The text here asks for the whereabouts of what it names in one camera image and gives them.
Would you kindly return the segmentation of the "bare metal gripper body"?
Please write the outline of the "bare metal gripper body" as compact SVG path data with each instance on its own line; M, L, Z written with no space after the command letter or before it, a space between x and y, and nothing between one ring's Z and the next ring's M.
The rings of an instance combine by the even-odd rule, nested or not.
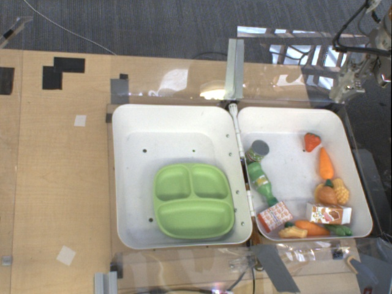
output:
M378 28L370 33L371 46L378 50L391 51L391 19L384 18ZM388 56L378 55L378 72L391 72L391 53Z

